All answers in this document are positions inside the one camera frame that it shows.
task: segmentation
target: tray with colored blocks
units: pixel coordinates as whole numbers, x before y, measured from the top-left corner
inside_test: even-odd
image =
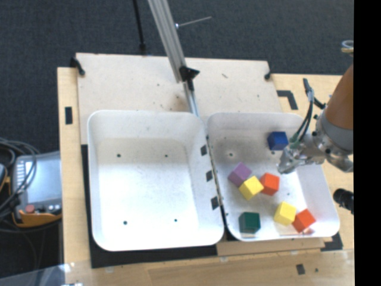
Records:
[[[209,145],[230,233],[241,241],[330,237],[339,218],[320,165],[280,174],[283,148],[303,119],[289,113],[217,113]]]

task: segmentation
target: block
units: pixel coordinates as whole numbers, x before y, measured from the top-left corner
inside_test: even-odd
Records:
[[[292,223],[293,227],[300,233],[306,230],[310,225],[316,221],[315,217],[308,209],[304,209],[295,215],[295,220]]]
[[[261,193],[266,195],[274,195],[279,190],[279,181],[280,178],[276,175],[273,175],[271,173],[265,173],[260,178],[260,182],[262,183],[264,189],[261,191]]]
[[[253,176],[244,181],[238,190],[246,200],[250,200],[252,197],[254,197],[254,195],[257,195],[260,191],[263,190],[263,185],[257,177]]]
[[[284,131],[274,131],[267,137],[268,147],[271,150],[283,150],[288,145],[287,135]]]
[[[243,212],[239,216],[239,230],[241,233],[254,234],[261,228],[259,213]]]
[[[245,180],[250,177],[251,169],[244,165],[242,162],[238,163],[237,166],[227,177],[231,182],[233,182],[237,187],[239,187]]]
[[[288,226],[295,220],[296,207],[282,201],[276,209],[274,220],[282,225]]]

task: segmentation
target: gray carpet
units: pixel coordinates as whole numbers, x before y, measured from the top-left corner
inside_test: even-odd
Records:
[[[186,57],[266,60],[273,73],[343,74],[352,62],[340,48],[354,38],[354,0],[168,1],[177,23],[212,16],[180,28]],[[138,4],[147,53],[165,55]],[[58,149],[57,67],[76,52],[140,54],[132,0],[0,0],[0,137]],[[0,276],[30,269],[22,240],[0,233]],[[13,256],[22,265],[7,267]]]

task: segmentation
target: green cube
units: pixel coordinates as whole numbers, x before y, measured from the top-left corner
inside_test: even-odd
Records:
[[[261,228],[259,213],[243,212],[239,216],[239,230],[241,233],[254,234]]]

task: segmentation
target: white tray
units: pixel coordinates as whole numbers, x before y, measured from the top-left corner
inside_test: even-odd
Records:
[[[277,171],[281,151],[270,151],[268,135],[284,131],[291,137],[303,119],[287,113],[217,113],[208,119],[207,128],[211,155],[217,173],[226,223],[230,233],[241,241],[275,240],[280,238],[330,237],[339,230],[339,217],[319,165],[301,166],[288,175]],[[258,179],[269,172],[280,176],[280,188],[274,196],[258,193],[249,201],[228,180],[229,173],[242,162]],[[280,202],[297,208],[306,207],[316,218],[307,233],[297,233],[292,225],[283,226],[273,220]],[[261,229],[254,235],[241,234],[239,216],[242,212],[260,214]]]
[[[223,236],[204,124],[190,113],[97,111],[88,121],[92,233],[109,251],[212,245]]]

